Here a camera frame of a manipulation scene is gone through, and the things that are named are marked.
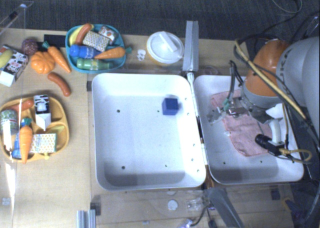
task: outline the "orange tray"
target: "orange tray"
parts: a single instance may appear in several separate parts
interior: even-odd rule
[[[33,99],[33,97],[23,98],[22,102],[24,102],[25,100],[28,100],[28,99]],[[20,98],[5,103],[0,108],[0,112],[10,106],[18,104],[19,102],[20,102]],[[59,153],[60,151],[62,151],[67,146],[67,144],[69,142],[69,126],[68,126],[66,113],[65,113],[62,105],[60,104],[60,102],[53,97],[49,97],[49,106],[50,106],[50,111],[51,111],[51,124],[46,128],[46,131],[49,131],[50,129],[54,128],[55,126],[61,126],[61,125],[64,126],[64,129],[61,132],[57,133],[56,152],[48,153],[49,156],[53,156],[53,155]],[[33,130],[33,134],[45,134],[46,133],[41,127],[39,127],[36,124],[35,106],[32,106],[28,110],[22,111],[21,119],[23,119],[23,118],[32,119],[30,127]],[[16,160],[18,162],[22,162],[21,159],[11,157],[10,152],[7,151],[5,148],[5,145],[4,145],[4,142],[2,141],[1,136],[0,136],[0,143],[1,143],[2,152],[4,153],[4,155],[6,157],[8,157],[9,159],[12,158],[13,160]],[[46,158],[46,156],[42,153],[29,153],[27,161],[30,162],[30,161],[36,161],[36,160],[41,160],[41,159],[45,159],[45,158]]]

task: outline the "orange pumpkin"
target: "orange pumpkin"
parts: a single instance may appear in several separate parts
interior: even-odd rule
[[[48,74],[55,68],[55,60],[48,52],[37,51],[31,56],[30,64],[38,74]]]

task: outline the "blue basket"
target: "blue basket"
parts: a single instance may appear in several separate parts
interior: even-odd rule
[[[78,57],[72,57],[70,56],[70,46],[69,46],[69,36],[70,34],[72,34],[77,28],[79,28],[81,25],[78,25],[78,26],[75,26],[73,28],[71,28],[67,33],[66,33],[66,36],[65,36],[65,49],[66,49],[66,56],[68,58],[68,61],[71,65],[71,67],[80,72],[80,73],[85,73],[85,74],[101,74],[101,73],[107,73],[107,72],[111,72],[111,71],[114,71],[118,68],[120,68],[121,66],[124,65],[124,63],[126,62],[126,58],[127,58],[127,55],[125,54],[123,57],[121,58],[115,58],[115,59],[108,59],[108,63],[109,62],[112,62],[113,63],[113,66],[111,69],[104,69],[104,70],[84,70],[84,69],[79,69],[77,67],[77,59]],[[109,49],[113,49],[115,47],[125,47],[125,44],[124,44],[124,40],[122,39],[119,31],[110,26],[110,25],[106,25],[106,24],[94,24],[94,28],[92,29],[93,32],[97,33],[100,28],[102,26],[106,26],[108,28],[110,28],[111,30],[115,31],[117,34],[118,34],[118,37],[116,38],[115,42],[113,43],[113,45],[109,45],[106,50],[109,50]]]

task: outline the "blue cube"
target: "blue cube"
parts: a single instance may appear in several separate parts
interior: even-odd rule
[[[163,115],[176,115],[179,110],[176,98],[165,98],[162,102]]]

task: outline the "pink towel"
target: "pink towel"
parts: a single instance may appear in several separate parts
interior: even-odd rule
[[[211,97],[211,104],[216,109],[222,107],[223,102],[228,96],[228,92],[214,94]],[[235,90],[233,97],[240,96],[240,90]],[[223,119],[225,130],[230,133],[230,140],[235,149],[244,156],[255,156],[266,154],[268,151],[255,142],[257,134],[261,134],[261,130],[257,121],[249,115],[243,114],[237,119],[227,115]],[[263,133],[272,137],[271,129],[268,125],[260,124]]]

